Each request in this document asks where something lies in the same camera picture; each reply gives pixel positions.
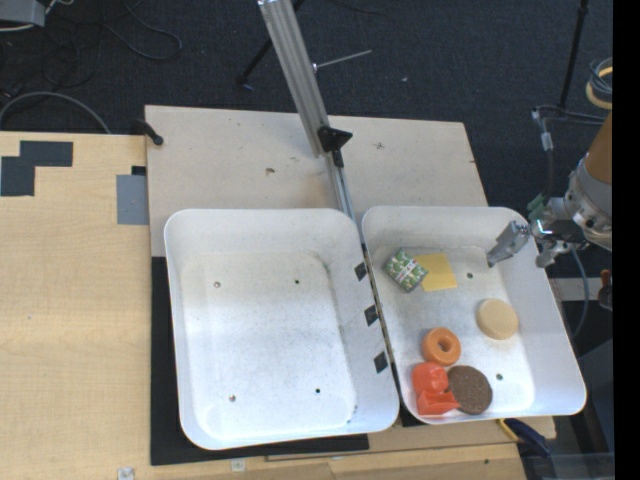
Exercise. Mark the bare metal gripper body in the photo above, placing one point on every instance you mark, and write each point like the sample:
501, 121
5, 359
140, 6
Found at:
565, 230

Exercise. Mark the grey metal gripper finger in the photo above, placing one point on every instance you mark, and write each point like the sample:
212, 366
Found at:
507, 245
549, 256

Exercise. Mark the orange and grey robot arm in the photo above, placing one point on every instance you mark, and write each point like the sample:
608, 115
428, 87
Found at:
598, 158

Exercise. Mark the yellow cheese slice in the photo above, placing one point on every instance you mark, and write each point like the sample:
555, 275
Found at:
441, 273

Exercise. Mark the white plastic tray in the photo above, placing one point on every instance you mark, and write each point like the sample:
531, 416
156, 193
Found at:
270, 348
540, 328

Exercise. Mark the beige round biscuit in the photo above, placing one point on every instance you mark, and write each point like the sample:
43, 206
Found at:
497, 319

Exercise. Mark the green patterned carton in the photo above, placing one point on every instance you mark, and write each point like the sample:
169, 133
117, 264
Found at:
404, 269

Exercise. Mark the orange doughnut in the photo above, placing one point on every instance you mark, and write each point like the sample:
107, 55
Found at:
433, 349

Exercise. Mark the brown round patty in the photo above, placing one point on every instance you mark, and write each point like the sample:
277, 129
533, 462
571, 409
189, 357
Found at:
472, 390

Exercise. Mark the orange-red plastic toy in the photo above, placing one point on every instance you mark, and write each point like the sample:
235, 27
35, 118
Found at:
430, 385

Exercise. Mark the pale flat board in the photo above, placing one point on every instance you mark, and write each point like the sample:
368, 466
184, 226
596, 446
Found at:
240, 168

